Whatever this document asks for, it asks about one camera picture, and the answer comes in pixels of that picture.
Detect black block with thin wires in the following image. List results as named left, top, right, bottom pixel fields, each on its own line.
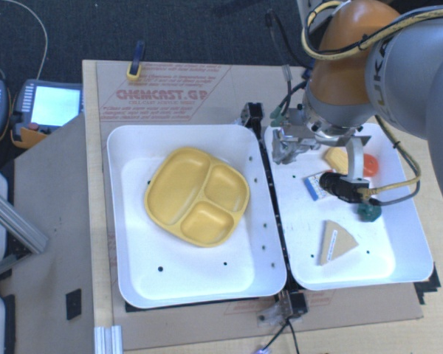
left=241, top=101, right=264, bottom=129
left=275, top=291, right=309, bottom=321

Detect blue and white carton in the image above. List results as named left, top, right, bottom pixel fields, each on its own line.
left=303, top=173, right=329, bottom=202

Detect green broccoli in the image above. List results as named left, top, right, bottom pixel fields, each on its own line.
left=357, top=202, right=382, bottom=223

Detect yellow biscuit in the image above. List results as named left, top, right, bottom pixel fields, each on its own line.
left=323, top=146, right=350, bottom=175

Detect black cylinder on white bracket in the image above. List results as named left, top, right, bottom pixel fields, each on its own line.
left=318, top=134, right=373, bottom=204

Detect thin black and white rod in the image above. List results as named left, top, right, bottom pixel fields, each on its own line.
left=254, top=123, right=293, bottom=295

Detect brown cardboard board red print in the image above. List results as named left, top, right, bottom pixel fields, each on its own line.
left=95, top=60, right=425, bottom=352

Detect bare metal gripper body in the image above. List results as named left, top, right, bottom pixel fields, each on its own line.
left=279, top=108, right=358, bottom=150

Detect white plastic tray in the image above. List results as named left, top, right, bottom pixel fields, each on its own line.
left=106, top=124, right=288, bottom=310
left=264, top=122, right=435, bottom=292

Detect yellow divided plate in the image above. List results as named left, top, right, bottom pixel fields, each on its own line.
left=143, top=146, right=251, bottom=249

